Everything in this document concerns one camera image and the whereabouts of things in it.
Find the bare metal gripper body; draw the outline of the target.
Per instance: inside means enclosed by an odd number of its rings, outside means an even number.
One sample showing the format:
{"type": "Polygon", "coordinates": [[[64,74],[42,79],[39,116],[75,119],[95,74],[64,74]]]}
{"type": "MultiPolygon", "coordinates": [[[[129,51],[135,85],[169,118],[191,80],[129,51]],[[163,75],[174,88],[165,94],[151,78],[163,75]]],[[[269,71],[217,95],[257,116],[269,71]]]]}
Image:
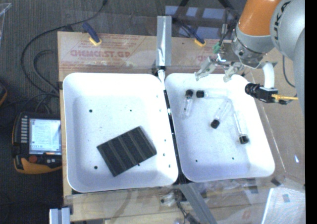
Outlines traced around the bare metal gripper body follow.
{"type": "Polygon", "coordinates": [[[264,57],[264,53],[246,47],[239,39],[230,42],[220,39],[212,50],[213,56],[210,60],[218,66],[257,68],[264,57]]]}

